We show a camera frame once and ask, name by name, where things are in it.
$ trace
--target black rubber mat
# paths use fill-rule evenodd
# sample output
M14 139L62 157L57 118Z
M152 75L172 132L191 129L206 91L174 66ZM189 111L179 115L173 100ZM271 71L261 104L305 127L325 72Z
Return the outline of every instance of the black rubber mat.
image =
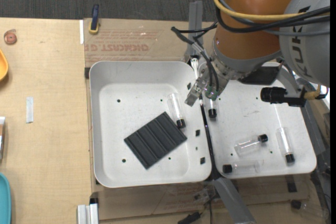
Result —
M186 140L166 112L124 139L146 169Z

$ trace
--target black vial cap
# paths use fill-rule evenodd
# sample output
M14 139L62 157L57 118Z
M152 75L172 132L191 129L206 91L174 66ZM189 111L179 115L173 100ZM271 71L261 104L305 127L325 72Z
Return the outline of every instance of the black vial cap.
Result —
M286 162L287 163L293 163L293 162L295 162L294 155L293 154L287 154L286 155Z
M224 174L232 173L232 165L231 164L224 164L223 165L223 173Z
M179 129L181 129L181 128L185 128L185 121L184 121L184 119L177 120L177 121L176 121L176 124L177 124L177 127L178 127Z
M259 140L260 142L264 143L264 142L267 142L267 141L268 141L268 137L267 137L266 134L262 134L262 135L258 136L258 140Z
M216 112L215 109L209 109L209 117L210 117L211 119L214 119L214 118L217 117L217 112Z
M290 205L291 205L292 208L300 209L302 203L301 203L300 201L298 201L298 200L292 200L292 201L290 202Z
M90 203L89 204L98 204L98 198L90 198Z

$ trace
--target white platform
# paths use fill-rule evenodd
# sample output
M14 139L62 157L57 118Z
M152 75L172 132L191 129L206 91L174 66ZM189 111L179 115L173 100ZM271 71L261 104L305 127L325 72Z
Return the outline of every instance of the white platform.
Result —
M201 110L184 104L187 85L194 81L193 69L183 62L104 61L91 67L93 161L100 184L119 188L201 182L210 175ZM145 169L124 138L162 112L170 115L167 96L173 92L180 95L187 140Z
M316 167L317 160L301 109L288 104L270 104L260 99L261 89L265 86L244 85L230 81L218 102L217 119L208 119L209 130L215 153L218 171L228 178L248 178L287 174L310 173ZM267 87L283 87L279 81ZM281 154L276 138L276 130L288 129L289 141L296 159L293 165L287 165ZM261 150L238 156L234 149L237 140L252 135L267 134L268 142ZM260 172L255 170L247 174L224 174L223 165L234 162L260 161Z

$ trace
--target clear plastic vial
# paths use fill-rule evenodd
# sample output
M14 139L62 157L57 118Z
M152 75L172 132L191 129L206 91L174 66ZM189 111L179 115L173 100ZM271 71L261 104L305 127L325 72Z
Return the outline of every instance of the clear plastic vial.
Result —
M313 204L307 201L292 200L290 202L291 207L297 210L303 217L316 217L321 219L327 219L329 217L329 211L327 208L323 208L320 205Z
M174 92L168 95L168 107L172 119L176 122L179 129L185 128L184 115L180 106L178 93Z
M257 151L261 146L268 141L266 134L254 135L250 138L236 142L234 148L238 155Z
M293 164L295 162L293 148L290 144L290 140L288 137L287 128L279 128L277 129L277 140L279 144L280 151L283 156L286 158L287 164Z
M260 171L260 161L241 161L223 165L223 173L227 175L253 175Z
M210 119L217 117L217 99L214 101L211 98L204 97L205 99L205 108L208 110L208 115Z

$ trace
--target blue clamp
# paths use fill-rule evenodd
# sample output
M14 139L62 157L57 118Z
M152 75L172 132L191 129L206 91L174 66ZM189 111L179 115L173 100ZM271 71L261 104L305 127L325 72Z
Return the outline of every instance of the blue clamp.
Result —
M89 25L89 32L91 34L98 33L99 23L98 23L98 11L99 11L99 5L96 4L92 8L92 22Z

